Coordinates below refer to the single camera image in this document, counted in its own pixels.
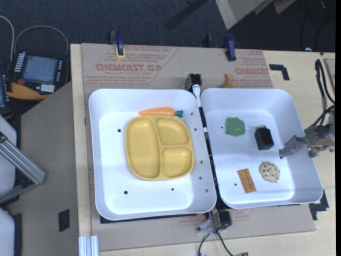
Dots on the orange carrot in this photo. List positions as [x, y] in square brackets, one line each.
[157, 112]

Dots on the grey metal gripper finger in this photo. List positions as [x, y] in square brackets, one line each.
[291, 146]
[314, 152]

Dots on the orange rectangular biscuit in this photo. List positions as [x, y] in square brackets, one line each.
[246, 180]

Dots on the brown cardboard board red print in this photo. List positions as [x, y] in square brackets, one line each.
[165, 63]

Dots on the chocolate chip cookie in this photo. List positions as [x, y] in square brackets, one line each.
[269, 171]

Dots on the black bottle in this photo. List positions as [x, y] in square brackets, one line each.
[264, 139]

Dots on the tan chicken drumstick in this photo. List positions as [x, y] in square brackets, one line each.
[228, 82]

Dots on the thin black and white rod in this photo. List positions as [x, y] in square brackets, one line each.
[204, 121]

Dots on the yellow divided plate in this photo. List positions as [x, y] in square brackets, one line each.
[142, 148]

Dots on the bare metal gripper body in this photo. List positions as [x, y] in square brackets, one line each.
[325, 140]

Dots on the white plastic tray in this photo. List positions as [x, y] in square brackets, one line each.
[112, 148]
[287, 111]

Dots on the green lettuce leaf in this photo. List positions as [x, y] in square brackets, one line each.
[234, 127]

